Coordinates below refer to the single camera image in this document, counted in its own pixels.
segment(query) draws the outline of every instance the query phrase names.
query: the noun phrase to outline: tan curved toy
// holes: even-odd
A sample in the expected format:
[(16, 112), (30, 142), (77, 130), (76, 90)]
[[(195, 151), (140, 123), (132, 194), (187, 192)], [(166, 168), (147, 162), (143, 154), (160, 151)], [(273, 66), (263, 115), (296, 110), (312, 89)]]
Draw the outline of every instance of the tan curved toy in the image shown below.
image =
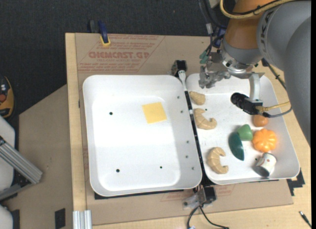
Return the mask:
[(202, 113), (204, 113), (205, 110), (201, 108), (197, 108), (194, 110), (194, 119), (196, 121), (197, 128), (210, 130), (214, 129), (217, 126), (217, 122), (214, 118), (211, 118), (210, 121), (204, 118)]
[(222, 166), (220, 156), (226, 156), (223, 149), (220, 147), (212, 148), (207, 157), (207, 164), (217, 174), (226, 174), (228, 166)]
[(195, 102), (197, 105), (203, 105), (205, 103), (205, 95), (195, 92), (195, 91), (190, 91), (189, 92), (190, 98)]

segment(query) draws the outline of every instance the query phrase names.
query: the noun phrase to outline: toy food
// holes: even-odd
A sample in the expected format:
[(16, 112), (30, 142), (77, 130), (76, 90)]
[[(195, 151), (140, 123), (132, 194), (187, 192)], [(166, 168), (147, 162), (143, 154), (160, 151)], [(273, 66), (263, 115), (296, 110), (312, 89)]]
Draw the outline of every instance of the toy food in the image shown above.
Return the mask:
[(252, 144), (256, 150), (266, 153), (276, 148), (276, 134), (274, 131), (262, 128), (253, 135)]
[(205, 103), (205, 95), (201, 93), (197, 93), (195, 91), (189, 92), (190, 98), (195, 102), (197, 105), (203, 105)]
[(228, 144), (233, 155), (239, 160), (244, 160), (243, 146), (237, 132), (233, 132), (230, 134), (228, 138)]
[(197, 108), (194, 110), (194, 119), (196, 121), (197, 128), (210, 130), (214, 129), (217, 126), (217, 122), (214, 118), (211, 118), (210, 121), (208, 121), (202, 113), (204, 113), (205, 110)]
[(220, 147), (212, 148), (207, 157), (207, 164), (217, 174), (226, 174), (228, 166), (222, 166), (220, 156), (226, 156), (223, 149)]
[(262, 127), (269, 123), (268, 117), (265, 117), (259, 114), (254, 115), (252, 120), (253, 120), (254, 126), (257, 126), (257, 127)]
[(251, 141), (253, 138), (252, 130), (248, 124), (244, 124), (237, 129), (237, 133), (241, 140)]

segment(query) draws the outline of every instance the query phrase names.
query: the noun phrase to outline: orange pumpkin toy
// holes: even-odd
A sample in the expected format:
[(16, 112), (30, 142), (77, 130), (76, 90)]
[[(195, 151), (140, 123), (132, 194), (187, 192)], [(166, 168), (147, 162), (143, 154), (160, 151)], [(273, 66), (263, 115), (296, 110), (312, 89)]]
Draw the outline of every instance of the orange pumpkin toy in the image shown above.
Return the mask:
[(253, 135), (252, 144), (256, 150), (267, 153), (276, 148), (276, 134), (274, 131), (262, 128)]

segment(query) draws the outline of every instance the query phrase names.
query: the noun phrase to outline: yellow and black object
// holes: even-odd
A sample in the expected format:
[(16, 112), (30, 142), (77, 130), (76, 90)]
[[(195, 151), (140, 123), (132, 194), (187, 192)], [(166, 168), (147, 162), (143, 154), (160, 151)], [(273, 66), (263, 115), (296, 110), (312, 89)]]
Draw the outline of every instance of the yellow and black object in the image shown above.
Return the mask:
[(0, 74), (0, 115), (8, 118), (14, 108), (14, 94), (9, 80)]

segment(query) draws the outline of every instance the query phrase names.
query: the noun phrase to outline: cardboard sheet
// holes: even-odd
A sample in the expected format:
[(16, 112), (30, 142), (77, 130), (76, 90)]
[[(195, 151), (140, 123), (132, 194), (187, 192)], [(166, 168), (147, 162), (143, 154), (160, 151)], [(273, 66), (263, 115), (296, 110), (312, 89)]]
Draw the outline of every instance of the cardboard sheet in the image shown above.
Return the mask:
[[(87, 207), (94, 225), (184, 216), (182, 200), (192, 190), (96, 199), (89, 182), (88, 151), (82, 96), (83, 81), (96, 74), (169, 74), (175, 60), (186, 60), (187, 76), (199, 73), (199, 55), (208, 47), (208, 37), (109, 35), (103, 47), (98, 34), (76, 33), (81, 131)], [(217, 200), (206, 212), (292, 204), (286, 180), (235, 185), (215, 185)]]

